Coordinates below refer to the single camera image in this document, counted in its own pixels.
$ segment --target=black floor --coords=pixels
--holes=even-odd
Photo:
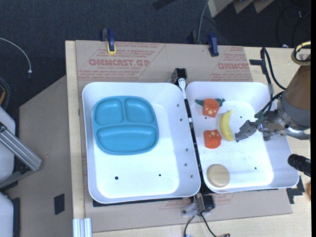
[[[206,0],[0,0],[0,78],[11,91],[7,112],[65,74],[65,41],[98,40],[111,27],[116,41],[185,43],[198,30]],[[311,0],[275,0],[259,14],[251,4],[240,14],[229,5],[211,18],[206,10],[201,40],[214,32],[220,45],[293,47],[311,39]]]

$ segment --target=blue plate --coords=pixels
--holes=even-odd
[[[153,107],[133,96],[100,100],[93,109],[93,132],[98,146],[112,155],[148,152],[159,138]]]

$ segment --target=blue clamp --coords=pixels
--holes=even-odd
[[[115,54],[117,52],[116,45],[114,43],[114,33],[111,28],[102,28],[100,33],[100,41],[108,40],[107,48],[109,54]]]
[[[208,49],[212,57],[218,56],[217,51],[217,37],[214,33],[209,33],[206,36],[206,41],[210,45],[210,48]]]

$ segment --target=banana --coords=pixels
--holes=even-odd
[[[229,112],[224,113],[221,116],[221,119],[219,120],[219,127],[221,128],[221,132],[224,138],[227,139],[228,141],[234,140],[233,133],[229,127],[229,119],[232,113],[233,113],[233,110],[230,110]]]

